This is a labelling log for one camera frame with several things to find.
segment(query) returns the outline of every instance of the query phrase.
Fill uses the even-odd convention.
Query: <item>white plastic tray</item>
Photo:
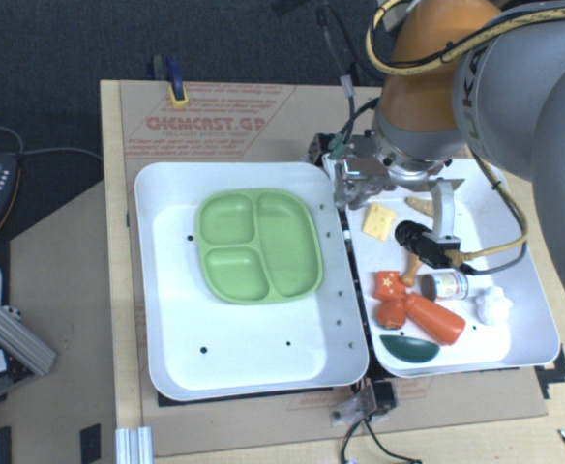
[[[474,160],[457,159],[439,175],[446,179],[465,179],[455,191],[454,234],[462,240],[461,250],[474,251],[509,243],[520,235],[515,220],[499,196],[491,190]],[[503,272],[471,276],[466,299],[439,302],[463,317],[466,326],[458,341],[452,346],[442,346],[433,360],[423,363],[404,362],[385,349],[380,340],[382,335],[404,334],[432,341],[411,320],[407,320],[400,331],[389,331],[382,328],[375,319],[380,302],[372,296],[374,274],[382,270],[400,271],[403,274],[407,267],[408,253],[394,238],[397,225],[403,220],[412,220],[432,228],[430,217],[407,206],[404,202],[407,196],[431,199],[428,192],[413,193],[403,188],[382,192],[370,199],[369,203],[382,204],[398,214],[388,239],[383,243],[362,232],[367,208],[347,211],[372,344],[379,362],[392,374],[401,377],[552,362],[559,352],[560,341],[529,253],[519,264]],[[508,252],[473,260],[469,264],[478,270],[484,270],[512,260],[519,254],[519,250],[517,247]],[[435,272],[438,271],[423,265],[418,278]],[[417,279],[416,285],[408,290],[420,293],[419,282]],[[487,326],[477,317],[474,299],[491,285],[502,287],[506,297],[514,303],[506,325]]]
[[[232,189],[282,189],[309,207],[323,260],[320,286],[281,304],[230,304],[208,288],[196,212]],[[369,353],[332,186],[307,163],[154,163],[134,184],[149,370],[180,401],[351,385]]]

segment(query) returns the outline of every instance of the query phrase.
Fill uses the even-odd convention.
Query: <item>black carpet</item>
[[[315,18],[326,2],[364,57],[376,0],[0,0],[0,126],[25,150],[100,154],[100,80],[146,79],[158,53],[175,54],[189,81],[338,84]],[[352,64],[336,26],[333,37]],[[357,83],[378,84],[361,72]],[[13,150],[0,132],[0,151]],[[98,160],[72,152],[25,157],[22,171],[0,246],[103,177]]]

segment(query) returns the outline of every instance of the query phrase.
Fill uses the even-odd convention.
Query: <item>blue clamp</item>
[[[180,108],[188,103],[188,93],[179,70],[179,61],[173,55],[166,55],[164,61],[161,55],[153,55],[147,63],[147,76],[153,80],[165,80],[168,85],[168,95],[173,106]]]

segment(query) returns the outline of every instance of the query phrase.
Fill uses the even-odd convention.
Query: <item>yellow cheese toy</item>
[[[365,234],[385,241],[390,233],[390,228],[397,218],[397,212],[378,203],[371,203],[367,216],[362,226]]]

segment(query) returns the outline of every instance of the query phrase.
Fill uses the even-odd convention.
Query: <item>white crumpled object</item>
[[[485,325],[503,325],[508,321],[513,302],[504,296],[501,287],[489,287],[476,298],[476,314]]]

